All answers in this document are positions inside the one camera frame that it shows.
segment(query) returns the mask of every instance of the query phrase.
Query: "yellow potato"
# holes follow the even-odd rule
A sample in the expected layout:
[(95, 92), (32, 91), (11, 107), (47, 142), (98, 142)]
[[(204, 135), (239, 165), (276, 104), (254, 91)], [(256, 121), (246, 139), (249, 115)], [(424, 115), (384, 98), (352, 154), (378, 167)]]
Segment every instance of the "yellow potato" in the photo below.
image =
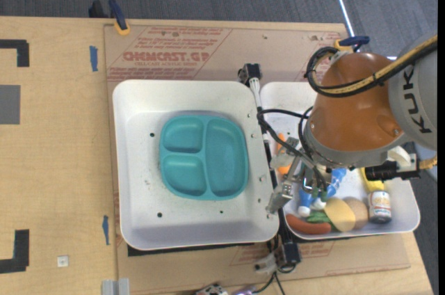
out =
[(349, 232), (355, 227), (355, 215), (346, 202), (339, 198), (328, 198), (325, 213), (340, 232)]
[(368, 206), (354, 197), (347, 197), (343, 199), (344, 202), (352, 209), (355, 215), (355, 226), (354, 230), (359, 230), (363, 228), (369, 220), (369, 210)]

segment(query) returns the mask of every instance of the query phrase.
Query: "red sausage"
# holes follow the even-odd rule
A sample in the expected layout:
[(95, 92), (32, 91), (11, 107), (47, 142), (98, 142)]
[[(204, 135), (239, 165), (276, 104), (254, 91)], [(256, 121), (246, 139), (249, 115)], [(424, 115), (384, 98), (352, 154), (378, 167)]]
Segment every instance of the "red sausage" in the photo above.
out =
[(328, 222), (309, 223), (293, 214), (287, 214), (286, 221), (290, 228), (305, 234), (326, 234), (331, 232), (331, 225)]

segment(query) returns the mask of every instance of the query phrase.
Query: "teal divided plate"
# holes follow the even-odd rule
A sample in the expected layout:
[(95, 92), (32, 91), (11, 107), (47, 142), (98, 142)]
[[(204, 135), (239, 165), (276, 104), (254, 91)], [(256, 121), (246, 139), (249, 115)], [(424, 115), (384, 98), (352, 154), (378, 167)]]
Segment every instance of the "teal divided plate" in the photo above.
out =
[(162, 128), (159, 154), (163, 182), (175, 195), (196, 200), (229, 200), (247, 185), (244, 134), (226, 118), (171, 118)]

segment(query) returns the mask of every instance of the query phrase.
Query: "gray square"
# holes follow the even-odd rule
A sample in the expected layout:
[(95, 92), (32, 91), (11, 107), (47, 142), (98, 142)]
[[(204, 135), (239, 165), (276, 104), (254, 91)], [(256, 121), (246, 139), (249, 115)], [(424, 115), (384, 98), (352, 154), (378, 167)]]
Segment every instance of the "gray square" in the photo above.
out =
[(0, 125), (20, 124), (20, 85), (0, 85)]

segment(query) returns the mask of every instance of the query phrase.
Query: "black corner marker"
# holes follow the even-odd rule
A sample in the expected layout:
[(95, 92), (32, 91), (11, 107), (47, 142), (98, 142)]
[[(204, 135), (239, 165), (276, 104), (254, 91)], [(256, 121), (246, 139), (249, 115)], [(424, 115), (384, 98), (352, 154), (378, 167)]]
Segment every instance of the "black corner marker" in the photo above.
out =
[(0, 274), (25, 271), (29, 265), (29, 230), (16, 230), (11, 259), (0, 260)]
[(29, 43), (26, 40), (0, 39), (0, 49), (16, 49), (17, 67), (29, 67)]

